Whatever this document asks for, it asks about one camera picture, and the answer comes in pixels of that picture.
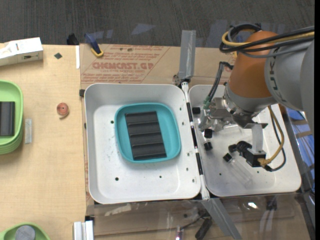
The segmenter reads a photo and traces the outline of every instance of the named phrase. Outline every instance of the cardboard box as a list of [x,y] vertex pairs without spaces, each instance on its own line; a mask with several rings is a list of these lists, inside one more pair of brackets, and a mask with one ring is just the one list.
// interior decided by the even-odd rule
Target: cardboard box
[[13,40],[0,49],[0,66],[43,60],[40,37]]

